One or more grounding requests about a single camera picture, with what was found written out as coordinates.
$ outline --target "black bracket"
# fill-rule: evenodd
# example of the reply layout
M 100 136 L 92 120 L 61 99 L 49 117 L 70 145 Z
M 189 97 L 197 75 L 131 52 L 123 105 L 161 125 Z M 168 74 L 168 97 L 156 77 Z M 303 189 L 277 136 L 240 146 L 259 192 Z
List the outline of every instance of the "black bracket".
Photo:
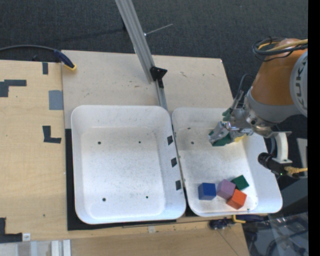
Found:
M 0 244 L 22 242 L 22 233 L 6 234 L 6 218 L 0 218 Z
M 158 81 L 159 87 L 164 88 L 164 83 L 162 82 L 162 78 L 168 72 L 167 69 L 163 69 L 160 67 L 153 66 L 150 68 L 151 76 L 153 81 Z

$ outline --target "silver metal strip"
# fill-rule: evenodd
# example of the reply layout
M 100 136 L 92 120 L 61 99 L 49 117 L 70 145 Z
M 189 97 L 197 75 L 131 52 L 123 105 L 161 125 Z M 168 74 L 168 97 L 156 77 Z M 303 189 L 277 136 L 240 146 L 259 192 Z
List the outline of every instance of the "silver metal strip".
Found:
M 122 20 L 132 41 L 134 51 L 140 60 L 145 76 L 149 83 L 153 83 L 154 80 L 151 76 L 150 69 L 155 67 L 155 62 L 152 58 L 145 34 L 141 28 L 135 7 L 131 0 L 115 0 L 115 3 L 120 11 Z M 159 105 L 168 110 L 164 89 L 159 87 L 157 81 L 155 85 Z

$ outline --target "wooden table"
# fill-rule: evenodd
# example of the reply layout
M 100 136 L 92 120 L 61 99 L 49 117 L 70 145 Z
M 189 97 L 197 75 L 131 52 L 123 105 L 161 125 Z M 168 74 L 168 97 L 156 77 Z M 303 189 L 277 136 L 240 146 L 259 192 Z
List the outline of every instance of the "wooden table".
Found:
M 127 254 L 130 248 L 130 255 L 149 255 L 154 251 L 159 255 L 169 252 L 192 255 L 197 248 L 216 252 L 211 255 L 221 252 L 249 255 L 240 224 L 225 230 L 209 229 L 208 220 L 220 218 L 183 216 L 176 223 L 154 226 L 154 233 L 150 233 L 147 225 L 67 230 L 65 128 L 68 120 L 65 119 L 75 102 L 82 102 L 77 99 L 79 94 L 72 93 L 72 88 L 77 86 L 82 91 L 80 96 L 87 101 L 91 95 L 90 81 L 90 88 L 94 89 L 105 85 L 105 78 L 119 83 L 123 77 L 126 82 L 123 87 L 138 91 L 137 95 L 147 85 L 134 54 L 64 53 L 77 64 L 75 73 L 60 63 L 48 63 L 48 74 L 44 74 L 41 62 L 0 61 L 0 82 L 26 80 L 26 86 L 9 86 L 8 97 L 0 97 L 0 217 L 6 217 L 6 233 L 30 233 L 33 241 L 72 239 L 72 252 L 77 252 L 76 255 L 89 255 L 99 248 L 112 248 L 111 255 Z M 170 113 L 177 107 L 230 106 L 231 91 L 220 59 L 154 56 L 154 61 L 158 67 L 168 69 L 163 80 Z M 156 92 L 150 85 L 148 89 L 148 95 Z M 49 91 L 62 90 L 64 111 L 51 110 Z M 109 86 L 108 90 L 115 91 L 115 87 Z M 157 98 L 149 97 L 139 104 L 156 105 Z M 43 126 L 50 126 L 51 137 L 61 138 L 61 142 L 44 142 Z

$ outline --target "purple block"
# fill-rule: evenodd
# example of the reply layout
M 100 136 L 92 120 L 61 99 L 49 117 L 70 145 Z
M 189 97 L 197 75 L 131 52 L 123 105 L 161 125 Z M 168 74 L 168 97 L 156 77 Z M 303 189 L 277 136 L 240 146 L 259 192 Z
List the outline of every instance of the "purple block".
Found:
M 235 188 L 236 184 L 228 181 L 227 179 L 224 179 L 218 184 L 216 194 L 217 196 L 222 197 L 224 199 L 229 199 L 233 196 Z

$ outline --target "white tray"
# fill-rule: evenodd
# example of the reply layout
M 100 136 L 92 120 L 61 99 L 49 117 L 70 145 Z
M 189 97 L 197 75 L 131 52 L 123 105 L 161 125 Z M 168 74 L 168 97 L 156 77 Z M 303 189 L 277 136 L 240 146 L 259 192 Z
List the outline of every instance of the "white tray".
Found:
M 258 163 L 258 155 L 267 152 L 262 136 L 253 134 L 239 142 L 212 146 L 208 134 L 222 120 L 223 108 L 177 108 L 172 114 L 182 176 L 187 200 L 192 211 L 201 217 L 234 214 L 275 213 L 282 207 L 282 196 L 277 180 L 270 170 Z M 232 208 L 226 200 L 199 200 L 201 183 L 231 181 L 243 175 L 249 187 L 244 206 Z
M 172 124 L 164 108 L 81 105 L 72 112 L 71 130 L 75 211 L 83 222 L 175 220 L 183 215 L 177 150 L 170 143 Z

